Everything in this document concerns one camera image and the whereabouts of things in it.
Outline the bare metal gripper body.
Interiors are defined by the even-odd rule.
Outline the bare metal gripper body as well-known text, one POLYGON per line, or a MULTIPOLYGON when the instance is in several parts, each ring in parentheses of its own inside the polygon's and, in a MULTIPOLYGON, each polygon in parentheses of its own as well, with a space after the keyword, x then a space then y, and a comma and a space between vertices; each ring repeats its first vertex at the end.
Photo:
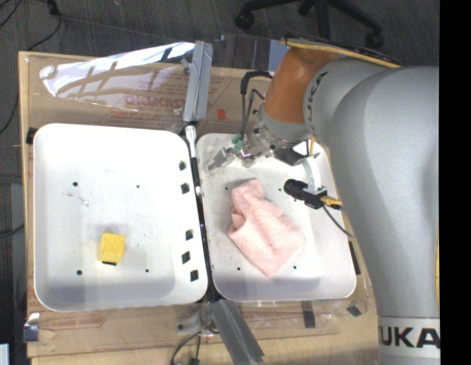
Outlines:
POLYGON ((259 157, 274 157, 291 160, 296 156, 294 137, 287 127, 254 127, 234 137, 234 152, 241 160, 255 160, 259 157))

